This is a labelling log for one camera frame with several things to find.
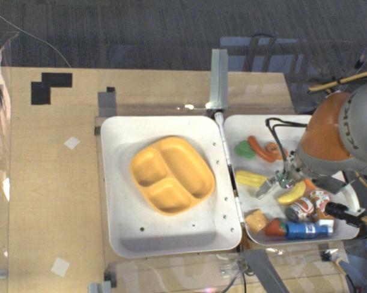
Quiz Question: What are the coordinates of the orange sausage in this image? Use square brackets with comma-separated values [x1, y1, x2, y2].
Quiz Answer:
[247, 134, 279, 165]

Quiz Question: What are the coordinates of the black cylinder on white bracket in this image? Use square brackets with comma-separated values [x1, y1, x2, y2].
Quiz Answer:
[324, 180, 367, 229]

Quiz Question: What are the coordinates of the orange divided plate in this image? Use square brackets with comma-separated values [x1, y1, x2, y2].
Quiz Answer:
[129, 134, 218, 219]

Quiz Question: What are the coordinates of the white plastic tray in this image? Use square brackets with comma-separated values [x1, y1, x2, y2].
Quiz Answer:
[222, 110, 362, 249]
[99, 111, 244, 261]

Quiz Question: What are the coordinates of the yellow corn cob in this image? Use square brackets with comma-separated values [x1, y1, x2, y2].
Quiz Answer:
[234, 169, 268, 189]

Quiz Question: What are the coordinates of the orange doughnut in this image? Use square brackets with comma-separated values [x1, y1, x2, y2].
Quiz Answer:
[265, 141, 289, 162]

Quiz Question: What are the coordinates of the yellow banana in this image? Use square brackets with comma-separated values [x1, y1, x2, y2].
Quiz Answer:
[276, 180, 308, 207]

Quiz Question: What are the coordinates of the green broccoli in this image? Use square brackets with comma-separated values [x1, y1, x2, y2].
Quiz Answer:
[233, 140, 257, 160]

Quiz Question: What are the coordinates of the yellow cheese wedge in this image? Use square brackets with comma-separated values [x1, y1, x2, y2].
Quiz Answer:
[244, 208, 270, 235]

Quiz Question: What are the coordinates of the small can with red label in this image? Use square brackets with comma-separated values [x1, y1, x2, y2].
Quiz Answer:
[284, 196, 316, 224]

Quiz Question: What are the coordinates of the red strawberry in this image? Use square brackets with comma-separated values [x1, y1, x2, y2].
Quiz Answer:
[264, 217, 288, 238]

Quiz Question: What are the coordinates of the brown and white carton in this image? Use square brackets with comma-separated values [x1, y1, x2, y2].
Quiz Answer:
[308, 189, 336, 230]

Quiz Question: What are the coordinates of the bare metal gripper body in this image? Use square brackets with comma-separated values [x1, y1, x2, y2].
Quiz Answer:
[273, 155, 306, 190]

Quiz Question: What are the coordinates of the blue bottle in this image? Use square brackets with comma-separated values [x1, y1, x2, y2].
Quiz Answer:
[284, 220, 335, 241]

